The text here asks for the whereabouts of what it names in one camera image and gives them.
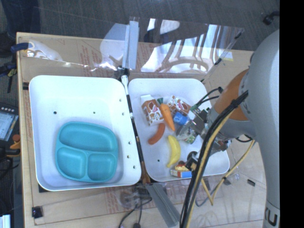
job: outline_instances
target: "teal plate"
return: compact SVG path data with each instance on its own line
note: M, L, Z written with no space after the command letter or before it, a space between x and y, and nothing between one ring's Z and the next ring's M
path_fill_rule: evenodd
M76 181L106 182L115 175L118 143L108 128L92 123L69 122L57 135L58 171Z

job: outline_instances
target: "yellow banana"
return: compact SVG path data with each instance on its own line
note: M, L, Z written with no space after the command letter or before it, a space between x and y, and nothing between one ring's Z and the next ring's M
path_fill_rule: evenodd
M168 136L168 140L169 140L169 144L171 147L170 161L167 164L167 167L169 168L170 166L172 166L173 164L175 164L176 162L179 161L179 159L181 157L180 156L181 155L181 146L180 146L180 143L178 142L178 140L172 135Z

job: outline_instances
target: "orange carrot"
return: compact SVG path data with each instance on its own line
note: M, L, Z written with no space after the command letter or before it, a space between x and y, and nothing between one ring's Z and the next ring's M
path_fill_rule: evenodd
M158 125L156 134L148 140L148 143L151 145L157 143L162 138L163 133L165 132L165 128L166 125L164 123L160 123Z
M162 101L163 101L163 98L159 98L157 99L157 101L161 104L160 105L160 111L161 111L161 114L165 120L165 122L168 124L168 126L173 130L175 131L175 126L174 126L174 121L173 121L173 117L171 115L171 111L170 111L170 108L167 104L164 104Z

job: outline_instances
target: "gray carpet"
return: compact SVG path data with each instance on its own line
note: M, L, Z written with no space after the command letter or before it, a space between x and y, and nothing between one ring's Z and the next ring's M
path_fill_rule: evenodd
M104 21L127 24L130 16L180 20L244 28L233 49L254 51L271 33L280 28L280 18L270 25L263 18L280 9L280 0L38 0L41 33L102 38ZM6 27L0 4L0 31ZM0 66L11 58L0 58ZM18 106L17 77L7 94L8 77L0 78L0 102ZM0 180L0 199L8 198L12 183Z

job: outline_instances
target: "sausage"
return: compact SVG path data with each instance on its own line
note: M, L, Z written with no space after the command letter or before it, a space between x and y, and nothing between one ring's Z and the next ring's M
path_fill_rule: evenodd
M148 140L148 143L151 145L157 143L163 136L163 133L165 132L165 127L166 125L164 123L158 124L156 134Z

